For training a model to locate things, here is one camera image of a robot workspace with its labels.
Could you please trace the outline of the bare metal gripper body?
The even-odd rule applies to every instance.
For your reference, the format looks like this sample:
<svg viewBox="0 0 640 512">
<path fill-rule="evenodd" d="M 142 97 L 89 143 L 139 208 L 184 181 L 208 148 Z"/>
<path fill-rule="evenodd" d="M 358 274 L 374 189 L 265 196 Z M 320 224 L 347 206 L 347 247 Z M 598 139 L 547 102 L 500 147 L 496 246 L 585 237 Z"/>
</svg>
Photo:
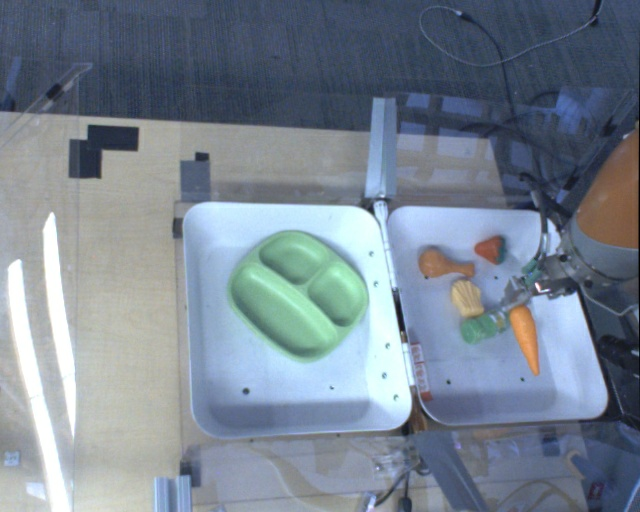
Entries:
<svg viewBox="0 0 640 512">
<path fill-rule="evenodd" d="M 522 283 L 531 296 L 554 299 L 578 291 L 574 268 L 566 254 L 534 258 L 522 268 L 522 273 Z"/>
</svg>

